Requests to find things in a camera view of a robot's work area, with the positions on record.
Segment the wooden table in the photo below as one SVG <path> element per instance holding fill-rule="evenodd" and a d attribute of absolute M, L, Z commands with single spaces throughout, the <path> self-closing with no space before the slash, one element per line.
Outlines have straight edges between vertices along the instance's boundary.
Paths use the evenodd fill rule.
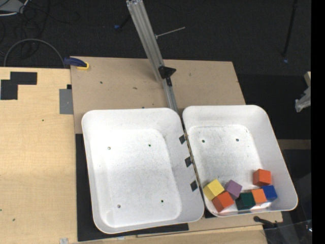
<path fill-rule="evenodd" d="M 129 71 L 130 63 L 133 70 L 144 68 L 145 72 L 140 74 L 140 78 L 139 75 L 128 77 L 127 81 L 120 83 L 120 89 L 124 88 L 123 84 L 131 85 L 129 95 L 138 93 L 140 101 L 139 91 L 143 90 L 146 94 L 146 86 L 138 83 L 145 79 L 145 73 L 150 72 L 146 60 L 86 59 L 91 66 L 89 71 L 115 66 L 114 73 L 117 76 L 114 82 L 120 78 L 119 75 L 123 75 L 123 71 Z M 232 63 L 183 60 L 167 60 L 165 63 L 178 70 L 173 83 L 177 103 L 182 108 L 188 104 L 209 102 L 210 105 L 245 104 Z M 205 70 L 213 72 L 214 77 L 200 75 Z M 0 100 L 1 242 L 56 244 L 60 243 L 60 239 L 68 238 L 69 244 L 77 243 L 75 133 L 78 126 L 75 130 L 73 115 L 59 114 L 59 89 L 65 89 L 67 84 L 71 84 L 71 72 L 76 70 L 74 67 L 71 70 L 0 68 L 0 79 L 10 79 L 11 71 L 37 72 L 38 80 L 37 85 L 18 85 L 18 100 Z M 85 72 L 79 74 L 80 79 L 87 75 Z M 89 84 L 97 81 L 100 82 L 94 78 L 89 80 Z M 80 117 L 83 111 L 92 106 L 82 107 L 79 101 L 75 101 L 81 90 L 77 83 L 73 82 L 72 87 L 76 104 L 74 109 L 79 109 Z M 156 86 L 154 79 L 149 78 L 149 83 L 148 88 Z M 91 86 L 83 88 L 84 97 L 91 95 L 92 89 Z M 119 95 L 116 90 L 119 90 L 118 86 L 114 94 Z M 167 106 L 161 96 L 164 93 L 161 88 L 151 92 L 160 99 L 156 101 L 155 107 Z M 122 107 L 121 99 L 115 98 L 116 104 L 112 108 Z M 148 104 L 152 104 L 152 96 L 149 99 Z M 262 216 L 272 222 L 282 221 L 281 212 L 265 212 Z M 253 215 L 201 218 L 189 223 L 189 231 L 186 232 L 127 236 L 123 243 L 202 243 L 203 240 L 204 243 L 267 243 L 261 224 L 252 218 Z M 91 243 L 121 243 L 121 240 L 102 239 Z"/>

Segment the yellow connector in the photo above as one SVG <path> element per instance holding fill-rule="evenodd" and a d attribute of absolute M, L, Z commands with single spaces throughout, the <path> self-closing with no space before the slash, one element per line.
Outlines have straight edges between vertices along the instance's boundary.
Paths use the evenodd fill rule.
<path fill-rule="evenodd" d="M 223 191 L 224 188 L 217 179 L 213 180 L 203 188 L 203 193 L 210 201 Z"/>
<path fill-rule="evenodd" d="M 89 63 L 88 62 L 85 62 L 86 64 L 87 64 L 87 66 L 86 67 L 76 67 L 77 68 L 77 70 L 88 70 L 89 69 Z"/>

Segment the black floor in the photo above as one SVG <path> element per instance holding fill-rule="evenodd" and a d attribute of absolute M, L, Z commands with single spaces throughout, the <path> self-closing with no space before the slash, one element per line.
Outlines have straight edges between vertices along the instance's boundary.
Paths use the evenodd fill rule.
<path fill-rule="evenodd" d="M 114 28 L 128 15 L 125 1 L 30 1 L 24 14 L 0 17 L 0 66 L 9 48 L 26 38 L 50 43 L 62 57 L 146 58 L 132 21 L 121 32 Z M 281 53 L 294 0 L 144 1 L 157 35 L 185 27 L 159 37 L 164 59 L 232 61 L 246 103 L 267 111 L 278 139 L 311 139 L 311 107 L 300 113 L 294 109 L 307 88 L 303 75 L 311 70 L 311 0 L 298 0 L 286 57 Z M 7 66 L 62 68 L 55 52 L 36 42 L 15 47 Z M 311 155 L 290 154 L 284 157 L 298 183 L 311 172 Z M 284 213 L 285 222 L 295 225 L 292 232 L 301 232 L 299 223 L 310 218 L 311 196 Z M 279 231 L 267 229 L 266 234 L 270 243 L 280 243 L 275 240 Z M 308 243 L 310 232 L 306 235 L 297 236 L 298 243 Z"/>

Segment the blue cube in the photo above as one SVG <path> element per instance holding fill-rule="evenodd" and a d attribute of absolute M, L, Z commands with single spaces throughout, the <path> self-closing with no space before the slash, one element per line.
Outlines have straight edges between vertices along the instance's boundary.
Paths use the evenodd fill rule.
<path fill-rule="evenodd" d="M 278 198 L 273 185 L 262 186 L 262 189 L 268 201 L 274 201 Z"/>

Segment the dark green cube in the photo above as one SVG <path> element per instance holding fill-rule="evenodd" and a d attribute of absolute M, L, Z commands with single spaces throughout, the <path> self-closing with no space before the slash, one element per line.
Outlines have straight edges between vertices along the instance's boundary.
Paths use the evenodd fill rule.
<path fill-rule="evenodd" d="M 256 205 L 252 193 L 241 193 L 239 198 L 236 199 L 236 205 L 238 210 L 251 209 Z"/>

